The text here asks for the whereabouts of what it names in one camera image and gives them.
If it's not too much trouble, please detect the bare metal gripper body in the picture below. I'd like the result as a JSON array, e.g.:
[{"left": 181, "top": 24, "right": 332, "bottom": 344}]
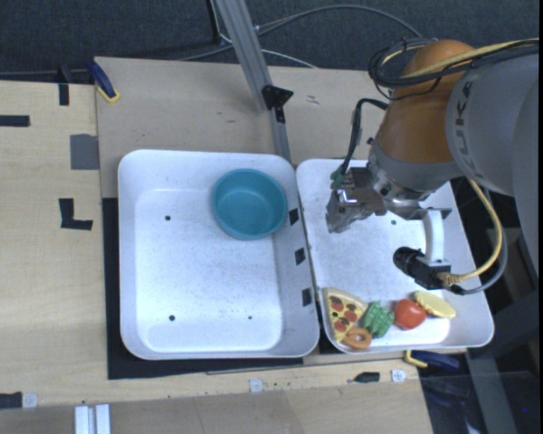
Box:
[{"left": 341, "top": 166, "right": 437, "bottom": 220}]

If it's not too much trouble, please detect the white plastic tray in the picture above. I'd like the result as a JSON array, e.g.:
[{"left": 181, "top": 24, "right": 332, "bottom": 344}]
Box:
[
  {"left": 294, "top": 157, "right": 496, "bottom": 356},
  {"left": 117, "top": 148, "right": 322, "bottom": 362}
]

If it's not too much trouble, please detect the teal bowl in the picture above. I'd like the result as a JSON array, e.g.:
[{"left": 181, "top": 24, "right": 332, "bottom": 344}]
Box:
[{"left": 210, "top": 167, "right": 290, "bottom": 242}]

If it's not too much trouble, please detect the toy pizza slice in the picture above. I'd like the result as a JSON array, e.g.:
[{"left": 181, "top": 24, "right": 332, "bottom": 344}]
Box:
[{"left": 321, "top": 286, "right": 369, "bottom": 344}]

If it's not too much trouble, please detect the green toy broccoli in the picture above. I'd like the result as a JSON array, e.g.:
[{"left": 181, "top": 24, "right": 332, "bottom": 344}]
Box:
[{"left": 358, "top": 300, "right": 396, "bottom": 340}]

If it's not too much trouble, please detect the red toy tomato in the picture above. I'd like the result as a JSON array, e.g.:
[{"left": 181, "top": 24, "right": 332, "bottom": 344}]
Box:
[{"left": 392, "top": 297, "right": 428, "bottom": 331}]

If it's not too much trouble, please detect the yellow toy biscuit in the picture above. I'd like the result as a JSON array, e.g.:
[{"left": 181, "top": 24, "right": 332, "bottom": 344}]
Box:
[{"left": 411, "top": 290, "right": 458, "bottom": 320}]

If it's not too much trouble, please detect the orange toy doughnut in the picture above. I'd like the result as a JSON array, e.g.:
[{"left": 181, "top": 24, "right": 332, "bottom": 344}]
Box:
[{"left": 341, "top": 326, "right": 374, "bottom": 352}]

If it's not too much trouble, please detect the pale brown flat board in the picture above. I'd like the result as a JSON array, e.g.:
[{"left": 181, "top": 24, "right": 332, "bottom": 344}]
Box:
[{"left": 93, "top": 55, "right": 470, "bottom": 378}]

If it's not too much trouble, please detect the black cylinder on white bracket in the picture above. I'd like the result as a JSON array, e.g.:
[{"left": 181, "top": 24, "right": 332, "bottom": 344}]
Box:
[{"left": 392, "top": 207, "right": 454, "bottom": 291}]

